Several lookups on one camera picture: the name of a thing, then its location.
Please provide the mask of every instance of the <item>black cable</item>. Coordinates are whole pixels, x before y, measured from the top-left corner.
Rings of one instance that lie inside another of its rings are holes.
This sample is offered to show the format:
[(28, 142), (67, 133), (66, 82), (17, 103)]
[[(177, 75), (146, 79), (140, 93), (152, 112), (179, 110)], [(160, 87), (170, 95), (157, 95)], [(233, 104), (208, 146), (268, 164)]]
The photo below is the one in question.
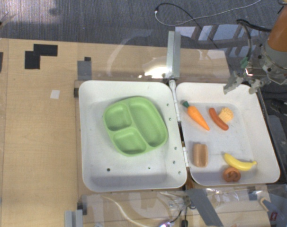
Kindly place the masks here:
[(188, 227), (188, 221), (187, 220), (183, 220), (181, 222), (181, 226), (180, 227)]
[(170, 223), (174, 223), (180, 217), (182, 211), (183, 211), (183, 209), (181, 211), (179, 211), (178, 216), (174, 220), (171, 220)]
[(270, 28), (264, 28), (264, 27), (260, 27), (258, 25), (253, 25), (249, 21), (242, 19), (242, 18), (236, 20), (236, 22), (237, 23), (245, 23), (247, 27), (255, 29), (255, 30), (259, 30), (259, 31), (263, 31), (263, 32), (271, 32), (272, 31), (272, 29), (270, 29)]
[(187, 210), (188, 210), (188, 208), (186, 207), (186, 211), (185, 211), (185, 220), (187, 220)]
[[(193, 18), (193, 16), (192, 16), (189, 12), (187, 12), (185, 9), (183, 9), (181, 6), (178, 6), (178, 5), (174, 4), (174, 3), (164, 2), (164, 3), (159, 4), (159, 5), (155, 8), (155, 10), (154, 10), (155, 15), (158, 13), (159, 7), (164, 6), (164, 5), (170, 5), (170, 6), (177, 7), (177, 8), (179, 8), (181, 11), (185, 12), (185, 13), (191, 18), (191, 21), (195, 22), (195, 23), (197, 24), (197, 26), (200, 28), (200, 30), (202, 31), (203, 27), (195, 20), (195, 18)], [(210, 39), (210, 41), (213, 43), (213, 45), (215, 46), (216, 49), (219, 49), (218, 46), (217, 46), (217, 45), (215, 44), (215, 42), (213, 41), (213, 39), (209, 37), (209, 35), (208, 35), (208, 39)]]
[(277, 12), (279, 14), (285, 6), (282, 6), (281, 9)]

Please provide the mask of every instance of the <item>metal bracket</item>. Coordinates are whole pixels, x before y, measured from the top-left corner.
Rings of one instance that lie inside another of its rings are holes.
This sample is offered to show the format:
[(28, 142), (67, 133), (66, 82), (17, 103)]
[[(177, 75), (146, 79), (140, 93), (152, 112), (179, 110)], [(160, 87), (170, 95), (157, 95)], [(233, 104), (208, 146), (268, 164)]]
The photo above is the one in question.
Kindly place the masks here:
[(179, 31), (169, 31), (167, 50), (167, 69), (165, 78), (179, 78), (180, 71), (180, 45), (181, 34)]
[(65, 211), (64, 226), (65, 227), (83, 227), (82, 210)]
[(189, 189), (186, 190), (186, 193), (190, 197), (191, 203), (196, 206), (201, 218), (207, 226), (224, 226), (204, 189)]

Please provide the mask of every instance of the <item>gray carpet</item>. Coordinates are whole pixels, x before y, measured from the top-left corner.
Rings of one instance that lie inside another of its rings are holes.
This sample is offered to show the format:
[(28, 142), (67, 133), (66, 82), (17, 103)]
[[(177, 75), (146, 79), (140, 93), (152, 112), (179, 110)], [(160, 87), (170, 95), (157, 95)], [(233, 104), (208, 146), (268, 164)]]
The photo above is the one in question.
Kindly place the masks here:
[[(8, 12), (14, 16), (0, 31), (0, 37), (18, 39), (39, 39), (69, 42), (89, 42), (133, 45), (167, 46), (168, 30), (154, 18), (154, 9), (162, 2), (174, 3), (184, 8), (193, 17), (210, 15), (257, 0), (0, 0), (0, 18)], [(199, 19), (182, 26), (235, 25), (238, 18), (252, 24), (272, 28), (281, 5), (277, 0), (263, 0), (246, 9), (231, 11), (219, 16)], [(189, 16), (173, 6), (160, 7), (158, 17), (169, 24), (188, 20)], [(221, 35), (231, 38), (234, 34), (226, 27)], [(267, 35), (258, 34), (265, 40)], [(199, 41), (182, 38), (182, 47), (199, 48)], [(232, 50), (237, 44), (229, 45), (226, 51), (231, 70), (239, 66), (242, 53)], [(216, 43), (204, 45), (215, 49)], [(267, 101), (279, 98), (287, 101), (287, 88), (271, 84), (262, 90), (269, 114), (280, 118), (287, 135), (287, 118), (270, 109)]]

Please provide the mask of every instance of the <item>hinge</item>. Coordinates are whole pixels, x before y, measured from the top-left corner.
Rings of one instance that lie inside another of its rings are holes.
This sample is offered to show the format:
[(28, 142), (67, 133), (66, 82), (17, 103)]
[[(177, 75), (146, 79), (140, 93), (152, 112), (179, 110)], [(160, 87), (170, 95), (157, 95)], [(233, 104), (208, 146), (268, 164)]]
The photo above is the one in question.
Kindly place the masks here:
[(185, 158), (186, 167), (189, 167), (187, 149), (186, 149), (185, 147), (183, 147), (183, 148), (182, 148), (182, 151), (183, 151), (183, 157)]
[(180, 75), (180, 45), (181, 34), (179, 31), (169, 31), (167, 49), (167, 70), (165, 78), (179, 78)]

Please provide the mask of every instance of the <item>wooden table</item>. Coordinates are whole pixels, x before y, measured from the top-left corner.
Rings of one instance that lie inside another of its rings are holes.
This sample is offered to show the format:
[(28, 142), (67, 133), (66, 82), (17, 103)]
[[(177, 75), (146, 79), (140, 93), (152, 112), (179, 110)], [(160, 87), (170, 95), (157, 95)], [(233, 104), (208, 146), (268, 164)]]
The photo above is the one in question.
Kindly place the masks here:
[[(32, 51), (34, 44), (56, 44), (58, 56), (42, 56), (40, 70), (26, 70), (25, 51)], [(145, 80), (143, 65), (164, 57), (166, 51), (159, 47), (0, 39), (0, 52), (4, 52), (0, 88), (1, 94), (7, 95), (5, 118), (0, 120), (0, 226), (60, 227), (64, 226), (64, 212), (76, 209), (82, 184), (77, 172), (73, 97), (77, 61), (91, 57), (94, 79)], [(182, 49), (180, 63), (184, 80), (225, 83), (229, 77), (223, 52)], [(53, 90), (60, 91), (58, 98), (51, 98)], [(242, 214), (240, 222), (252, 214)], [(251, 226), (267, 226), (265, 211), (254, 211), (253, 215), (258, 222)], [(197, 213), (191, 218), (201, 221)], [(121, 220), (105, 226), (137, 225)]]

